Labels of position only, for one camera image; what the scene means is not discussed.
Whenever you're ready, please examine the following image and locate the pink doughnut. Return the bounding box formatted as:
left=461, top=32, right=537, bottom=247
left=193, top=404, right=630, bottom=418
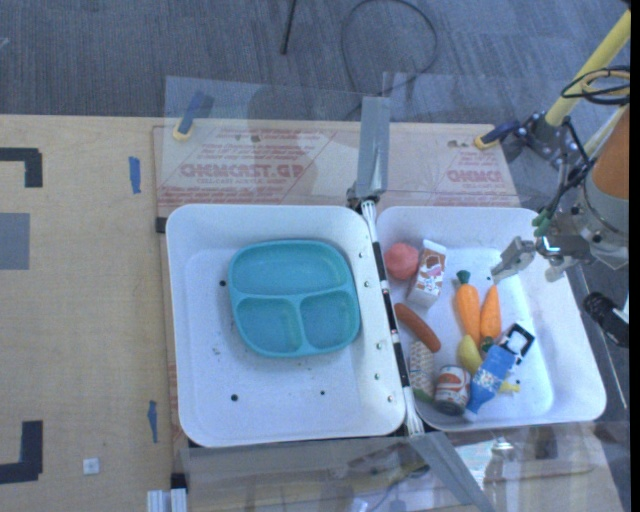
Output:
left=383, top=241, right=421, bottom=282

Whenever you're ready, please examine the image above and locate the white and brown carton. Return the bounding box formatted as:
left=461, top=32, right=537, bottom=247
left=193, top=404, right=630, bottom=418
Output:
left=405, top=238, right=449, bottom=309

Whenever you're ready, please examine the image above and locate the yellow patterned corn cob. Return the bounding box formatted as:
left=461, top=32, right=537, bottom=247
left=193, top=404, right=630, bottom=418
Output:
left=408, top=339, right=437, bottom=404

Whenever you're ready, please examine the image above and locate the orange sausage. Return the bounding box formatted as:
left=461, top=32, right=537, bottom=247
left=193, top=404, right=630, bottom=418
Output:
left=392, top=301, right=443, bottom=354

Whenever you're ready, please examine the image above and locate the blue bottle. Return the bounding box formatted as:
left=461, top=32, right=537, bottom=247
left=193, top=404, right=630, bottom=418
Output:
left=463, top=343, right=517, bottom=422

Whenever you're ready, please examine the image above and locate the orange carrot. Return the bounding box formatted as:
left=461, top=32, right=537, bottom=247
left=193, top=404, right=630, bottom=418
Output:
left=478, top=284, right=503, bottom=352
left=452, top=269, right=483, bottom=347

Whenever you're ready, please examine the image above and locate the small orange and white can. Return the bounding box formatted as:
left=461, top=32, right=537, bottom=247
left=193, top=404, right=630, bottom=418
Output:
left=433, top=364, right=473, bottom=417

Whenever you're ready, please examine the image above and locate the yellow banana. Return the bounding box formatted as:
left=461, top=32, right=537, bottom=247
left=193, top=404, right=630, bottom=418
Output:
left=456, top=333, right=484, bottom=377

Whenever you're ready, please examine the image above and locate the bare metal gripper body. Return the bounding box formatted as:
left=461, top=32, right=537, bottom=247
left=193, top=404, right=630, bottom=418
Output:
left=536, top=205, right=630, bottom=265

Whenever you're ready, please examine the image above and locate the white plastic tray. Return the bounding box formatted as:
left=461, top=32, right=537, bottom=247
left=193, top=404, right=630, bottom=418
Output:
left=164, top=202, right=408, bottom=449
left=374, top=205, right=609, bottom=434

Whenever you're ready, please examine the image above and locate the black cylinder on white bracket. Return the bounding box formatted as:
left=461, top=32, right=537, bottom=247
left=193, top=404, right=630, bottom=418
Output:
left=582, top=291, right=631, bottom=349

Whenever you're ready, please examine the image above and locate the brown cardboard board red print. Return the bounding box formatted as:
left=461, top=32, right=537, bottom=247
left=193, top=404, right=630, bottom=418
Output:
left=152, top=121, right=524, bottom=451

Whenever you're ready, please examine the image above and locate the teal divided plate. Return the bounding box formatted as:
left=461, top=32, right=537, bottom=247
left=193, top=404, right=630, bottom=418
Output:
left=227, top=238, right=363, bottom=359

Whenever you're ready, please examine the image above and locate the thin black and white rod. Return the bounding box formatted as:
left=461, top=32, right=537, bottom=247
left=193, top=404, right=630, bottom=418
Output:
left=359, top=199, right=426, bottom=437

